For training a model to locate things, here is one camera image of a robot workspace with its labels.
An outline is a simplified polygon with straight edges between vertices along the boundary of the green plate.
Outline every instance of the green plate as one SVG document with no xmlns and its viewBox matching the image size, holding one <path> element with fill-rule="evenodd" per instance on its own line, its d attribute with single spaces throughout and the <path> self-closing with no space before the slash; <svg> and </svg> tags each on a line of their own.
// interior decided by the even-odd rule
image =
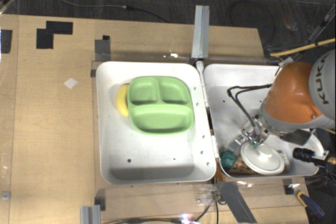
<svg viewBox="0 0 336 224">
<path fill-rule="evenodd" d="M 133 127 L 143 134 L 176 134 L 194 125 L 194 109 L 186 84 L 173 77 L 139 77 L 127 94 Z"/>
</svg>

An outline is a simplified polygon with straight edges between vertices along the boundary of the gray plastic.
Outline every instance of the gray plastic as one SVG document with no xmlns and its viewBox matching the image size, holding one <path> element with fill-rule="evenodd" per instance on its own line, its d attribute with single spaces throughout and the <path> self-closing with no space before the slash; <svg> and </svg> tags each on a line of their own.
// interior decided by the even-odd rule
<svg viewBox="0 0 336 224">
<path fill-rule="evenodd" d="M 327 52 L 314 64 L 309 77 L 309 91 L 319 110 L 335 120 L 335 50 Z"/>
<path fill-rule="evenodd" d="M 10 191 L 2 191 L 1 192 L 1 200 L 9 200 L 11 198 Z"/>
<path fill-rule="evenodd" d="M 101 224 L 100 205 L 82 206 L 80 208 L 80 224 Z"/>
<path fill-rule="evenodd" d="M 236 85 L 251 86 L 270 84 L 274 81 L 276 66 L 253 66 L 253 65 L 209 65 L 205 68 L 204 77 L 206 82 L 206 91 L 209 98 L 211 118 L 214 127 L 214 133 L 217 140 L 219 152 L 227 149 L 228 145 L 238 134 L 242 133 L 242 128 L 246 127 L 248 121 L 245 114 L 228 96 L 227 89 Z M 250 115 L 256 115 L 260 110 L 260 105 L 266 97 L 268 89 L 251 91 L 242 94 L 239 100 Z M 312 163 L 304 163 L 292 157 L 292 152 L 296 147 L 308 148 L 317 151 L 316 148 L 321 144 L 318 139 L 314 140 L 312 135 L 303 146 L 288 143 L 275 135 L 270 135 L 265 143 L 277 151 L 282 151 L 288 156 L 290 168 L 284 173 L 272 177 L 296 177 L 311 176 L 318 171 L 318 168 Z M 234 178 L 257 178 L 265 177 L 263 175 L 238 175 L 223 172 Z"/>
<path fill-rule="evenodd" d="M 257 223 L 235 182 L 220 182 L 216 186 L 238 223 Z"/>
<path fill-rule="evenodd" d="M 196 6 L 194 40 L 191 57 L 205 59 L 208 57 L 209 47 L 209 6 Z"/>
<path fill-rule="evenodd" d="M 195 123 L 177 135 L 144 135 L 119 113 L 119 88 L 143 76 L 168 76 L 188 87 Z M 180 63 L 105 62 L 97 69 L 100 164 L 110 184 L 207 181 L 216 172 L 199 74 Z"/>
<path fill-rule="evenodd" d="M 265 109 L 265 103 L 261 106 L 261 115 L 265 117 L 266 122 L 272 126 L 275 130 L 281 131 L 284 133 L 291 133 L 297 129 L 311 129 L 311 128 L 334 128 L 335 121 L 327 118 L 326 116 L 322 115 L 317 119 L 307 122 L 307 123 L 288 123 L 276 120 L 272 118 Z"/>
</svg>

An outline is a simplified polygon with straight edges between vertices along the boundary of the green divided plate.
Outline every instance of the green divided plate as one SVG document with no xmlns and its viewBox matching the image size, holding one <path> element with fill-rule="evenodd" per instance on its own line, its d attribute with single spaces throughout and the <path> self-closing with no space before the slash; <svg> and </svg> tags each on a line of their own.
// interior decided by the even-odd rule
<svg viewBox="0 0 336 224">
<path fill-rule="evenodd" d="M 176 134 L 194 125 L 194 109 L 186 84 L 173 77 L 139 77 L 127 94 L 133 127 L 143 134 Z"/>
</svg>

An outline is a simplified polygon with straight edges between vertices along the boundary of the black tape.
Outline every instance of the black tape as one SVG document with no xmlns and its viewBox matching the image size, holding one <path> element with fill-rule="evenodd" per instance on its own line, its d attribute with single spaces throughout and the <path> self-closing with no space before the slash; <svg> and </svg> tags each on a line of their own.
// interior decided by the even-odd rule
<svg viewBox="0 0 336 224">
<path fill-rule="evenodd" d="M 73 23 L 47 21 L 47 34 L 72 35 Z"/>
<path fill-rule="evenodd" d="M 293 188 L 293 182 L 292 179 L 283 179 L 282 180 L 283 183 L 283 188 L 285 190 L 285 194 L 286 195 L 294 195 L 294 188 Z"/>
<path fill-rule="evenodd" d="M 105 211 L 106 210 L 105 198 L 95 197 L 94 198 L 94 203 L 95 203 L 95 205 L 100 205 L 100 211 Z"/>
<path fill-rule="evenodd" d="M 8 54 L 10 53 L 10 49 L 12 48 L 12 30 L 1 30 L 1 53 Z"/>
<path fill-rule="evenodd" d="M 326 27 L 329 22 L 324 20 L 323 22 L 320 23 L 320 27 Z"/>
<path fill-rule="evenodd" d="M 91 69 L 91 77 L 95 78 L 96 77 L 97 70 L 96 69 Z"/>
<path fill-rule="evenodd" d="M 2 0 L 2 4 L 6 5 L 11 0 Z"/>
<path fill-rule="evenodd" d="M 46 29 L 37 29 L 36 49 L 53 49 L 54 36 L 47 34 Z"/>
</svg>

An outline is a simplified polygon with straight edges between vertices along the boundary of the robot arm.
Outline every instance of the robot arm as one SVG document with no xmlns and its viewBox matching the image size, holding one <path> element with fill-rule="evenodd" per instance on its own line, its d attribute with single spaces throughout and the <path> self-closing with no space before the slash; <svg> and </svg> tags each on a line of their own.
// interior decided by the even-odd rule
<svg viewBox="0 0 336 224">
<path fill-rule="evenodd" d="M 335 50 L 314 65 L 294 62 L 276 77 L 260 109 L 261 122 L 277 134 L 335 128 Z"/>
</svg>

